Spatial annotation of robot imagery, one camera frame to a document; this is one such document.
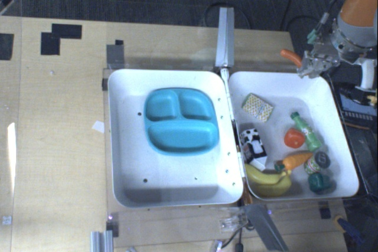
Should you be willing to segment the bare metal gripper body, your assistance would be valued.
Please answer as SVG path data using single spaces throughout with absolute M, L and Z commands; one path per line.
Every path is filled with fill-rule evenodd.
M 359 65 L 366 70 L 370 67 L 370 59 L 366 58 L 370 48 L 353 43 L 339 29 L 332 30 L 324 37 L 313 30 L 307 38 L 308 43 L 313 45 L 313 49 L 305 51 L 303 56 L 303 59 L 310 61 L 309 66 L 313 61 L 324 61 L 325 70 L 338 67 L 341 62 Z

